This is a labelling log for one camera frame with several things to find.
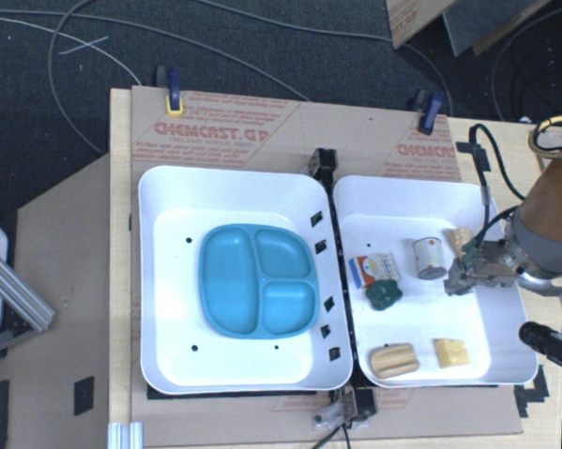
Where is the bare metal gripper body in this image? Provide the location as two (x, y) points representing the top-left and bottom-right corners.
(463, 239), (531, 291)

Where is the pale yellow cracker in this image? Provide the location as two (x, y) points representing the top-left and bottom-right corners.
(444, 226), (475, 258)

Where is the white can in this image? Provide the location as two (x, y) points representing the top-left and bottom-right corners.
(410, 235), (450, 282)

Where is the white plastic tray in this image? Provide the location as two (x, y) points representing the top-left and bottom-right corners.
(322, 172), (549, 397)
(127, 162), (364, 406)

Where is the yellow cheese wedge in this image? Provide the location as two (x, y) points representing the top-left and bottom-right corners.
(432, 337), (472, 371)

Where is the green broccoli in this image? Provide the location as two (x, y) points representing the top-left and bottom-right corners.
(363, 277), (405, 313)

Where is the white, red and blue carton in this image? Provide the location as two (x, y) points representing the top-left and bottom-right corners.
(346, 249), (402, 292)

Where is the beige bread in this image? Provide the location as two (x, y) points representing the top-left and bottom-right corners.
(367, 340), (422, 382)

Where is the blue divided plate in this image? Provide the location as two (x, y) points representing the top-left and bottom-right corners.
(193, 221), (324, 344)

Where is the brown cardboard board, red print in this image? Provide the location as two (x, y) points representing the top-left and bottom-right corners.
(112, 84), (541, 449)

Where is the black cylinder on white bracket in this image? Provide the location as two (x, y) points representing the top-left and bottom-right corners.
(509, 271), (562, 368)

